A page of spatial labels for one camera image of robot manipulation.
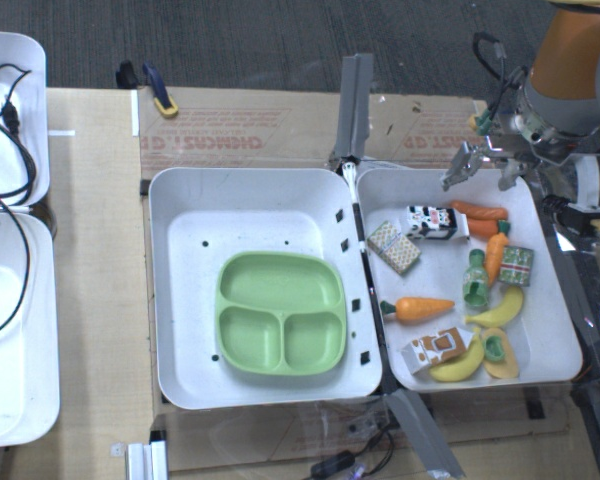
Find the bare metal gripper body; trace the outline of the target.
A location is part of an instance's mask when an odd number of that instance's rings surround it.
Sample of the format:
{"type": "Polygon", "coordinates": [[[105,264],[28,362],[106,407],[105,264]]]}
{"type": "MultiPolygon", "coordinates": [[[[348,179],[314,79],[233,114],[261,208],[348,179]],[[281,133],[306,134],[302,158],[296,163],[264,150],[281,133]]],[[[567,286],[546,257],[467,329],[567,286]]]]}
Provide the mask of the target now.
{"type": "Polygon", "coordinates": [[[533,111],[482,113],[483,154],[493,161],[560,166],[586,140],[561,131],[533,111]]]}

